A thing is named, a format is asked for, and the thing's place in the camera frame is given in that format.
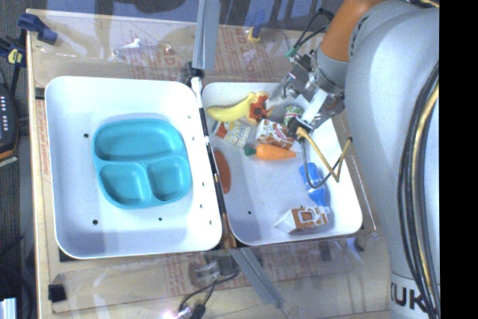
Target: blue plate compartment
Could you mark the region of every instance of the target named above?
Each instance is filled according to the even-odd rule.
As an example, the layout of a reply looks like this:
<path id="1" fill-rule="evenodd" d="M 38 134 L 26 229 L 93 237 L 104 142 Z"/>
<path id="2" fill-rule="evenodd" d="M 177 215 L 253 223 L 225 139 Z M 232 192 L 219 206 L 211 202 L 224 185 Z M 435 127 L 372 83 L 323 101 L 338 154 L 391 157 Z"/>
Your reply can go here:
<path id="1" fill-rule="evenodd" d="M 177 201 L 192 185 L 182 136 L 163 120 L 104 124 L 93 137 L 93 162 L 103 194 L 124 209 Z"/>

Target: white tray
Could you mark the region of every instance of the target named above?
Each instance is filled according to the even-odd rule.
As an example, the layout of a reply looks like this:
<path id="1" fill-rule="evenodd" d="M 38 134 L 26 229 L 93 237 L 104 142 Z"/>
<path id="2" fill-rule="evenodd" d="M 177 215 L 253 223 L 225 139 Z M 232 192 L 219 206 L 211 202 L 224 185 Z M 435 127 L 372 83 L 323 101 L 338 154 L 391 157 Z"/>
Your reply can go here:
<path id="1" fill-rule="evenodd" d="M 245 99 L 249 91 L 272 93 L 276 85 L 213 83 L 204 88 L 202 102 L 205 109 L 213 105 L 233 105 Z M 301 96 L 291 103 L 303 108 L 307 105 Z M 286 105 L 274 108 L 271 119 L 280 122 Z M 314 205 L 299 174 L 302 156 L 299 154 L 281 161 L 262 161 L 254 155 L 245 156 L 242 149 L 212 134 L 214 121 L 209 116 L 207 124 L 213 148 L 222 151 L 231 170 L 231 190 L 224 195 L 224 200 L 231 230 L 240 242 L 250 246 L 277 244 L 350 235 L 360 229 L 362 213 L 346 162 L 342 166 L 340 182 L 330 177 L 326 183 L 333 212 L 332 222 L 318 231 L 288 234 L 274 227 L 274 223 L 291 208 Z M 253 143 L 254 138 L 255 128 L 249 135 L 249 142 Z M 333 165 L 341 154 L 341 147 L 332 121 L 322 124 L 312 138 Z M 309 144 L 307 149 L 309 160 L 315 162 L 322 174 L 326 175 L 325 166 Z"/>
<path id="2" fill-rule="evenodd" d="M 63 76 L 46 87 L 55 234 L 74 258 L 209 250 L 222 234 L 219 208 L 193 91 L 171 81 Z M 92 139 L 106 122 L 161 118 L 182 135 L 193 184 L 179 201 L 125 210 L 106 200 Z"/>

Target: small carton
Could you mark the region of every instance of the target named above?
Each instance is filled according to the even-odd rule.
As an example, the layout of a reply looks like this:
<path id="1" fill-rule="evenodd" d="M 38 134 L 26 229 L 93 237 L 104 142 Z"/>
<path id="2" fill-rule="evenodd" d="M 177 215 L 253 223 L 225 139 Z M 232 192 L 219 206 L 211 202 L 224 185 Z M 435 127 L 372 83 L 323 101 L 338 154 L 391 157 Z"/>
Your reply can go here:
<path id="1" fill-rule="evenodd" d="M 231 121 L 230 123 L 217 121 L 213 127 L 213 133 L 216 136 L 240 148 L 244 148 L 246 145 L 250 132 L 251 127 L 241 121 Z"/>
<path id="2" fill-rule="evenodd" d="M 268 119 L 261 120 L 257 125 L 255 140 L 258 143 L 268 143 L 279 148 L 299 150 L 299 143 L 287 134 L 287 127 Z"/>
<path id="3" fill-rule="evenodd" d="M 323 206 L 313 208 L 292 208 L 282 215 L 274 226 L 283 232 L 295 233 L 323 227 L 329 223 Z"/>

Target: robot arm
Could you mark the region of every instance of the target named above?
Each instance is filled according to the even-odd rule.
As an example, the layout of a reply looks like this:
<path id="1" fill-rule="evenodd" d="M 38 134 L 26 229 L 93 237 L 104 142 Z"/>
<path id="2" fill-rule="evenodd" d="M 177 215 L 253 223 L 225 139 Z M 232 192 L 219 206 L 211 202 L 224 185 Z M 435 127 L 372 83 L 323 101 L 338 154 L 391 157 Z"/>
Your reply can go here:
<path id="1" fill-rule="evenodd" d="M 349 64 L 350 36 L 359 20 L 374 5 L 384 0 L 345 0 L 335 14 L 312 56 L 294 55 L 291 71 L 282 79 L 266 108 L 302 95 L 311 103 L 299 121 L 308 130 L 318 128 L 344 109 L 345 75 Z"/>
<path id="2" fill-rule="evenodd" d="M 411 3 L 345 0 L 317 50 L 311 56 L 291 58 L 292 69 L 271 95 L 266 108 L 302 95 L 309 107 L 301 117 L 288 123 L 289 134 L 297 138 L 295 131 L 299 126 L 313 131 L 347 107 L 358 161 L 390 254 L 391 318 L 435 319 L 441 316 L 439 12 L 438 7 L 430 4 Z M 423 151 L 416 155 L 422 165 L 414 165 L 422 180 L 415 184 L 403 180 L 403 164 L 410 157 L 409 132 L 413 131 L 417 105 L 426 87 L 436 92 L 435 98 L 430 96 L 427 102 L 427 134 L 421 138 Z M 403 184 L 408 186 L 404 187 L 407 194 L 402 198 Z M 412 223 L 403 221 L 408 215 L 403 211 L 403 199 L 412 201 L 412 205 L 415 200 L 421 201 L 422 208 L 415 209 L 421 217 L 411 218 Z M 419 222 L 428 224 L 415 230 Z M 414 233 L 423 231 L 428 235 L 413 238 Z M 411 254 L 410 248 L 431 256 L 420 258 Z M 436 277 L 423 277 L 430 274 Z"/>

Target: kuka logo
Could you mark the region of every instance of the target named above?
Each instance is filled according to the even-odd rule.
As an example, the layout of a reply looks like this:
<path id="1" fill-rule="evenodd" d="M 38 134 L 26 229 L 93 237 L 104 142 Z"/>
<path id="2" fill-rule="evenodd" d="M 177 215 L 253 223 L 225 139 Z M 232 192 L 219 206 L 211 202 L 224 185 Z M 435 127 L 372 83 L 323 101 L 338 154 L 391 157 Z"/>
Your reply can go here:
<path id="1" fill-rule="evenodd" d="M 413 288 L 400 288 L 397 283 L 392 282 L 390 285 L 390 299 L 398 306 L 404 308 L 408 306 L 411 310 L 415 310 L 415 307 L 418 306 L 422 312 L 427 313 L 420 292 L 417 293 Z"/>

